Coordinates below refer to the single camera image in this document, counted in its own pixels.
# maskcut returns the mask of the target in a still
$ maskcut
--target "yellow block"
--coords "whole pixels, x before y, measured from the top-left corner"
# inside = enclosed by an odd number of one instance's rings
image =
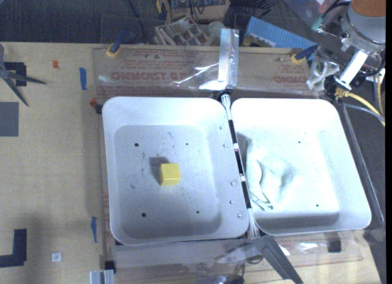
[[[161,186],[177,185],[181,179],[178,163],[162,163],[159,167],[159,184]]]

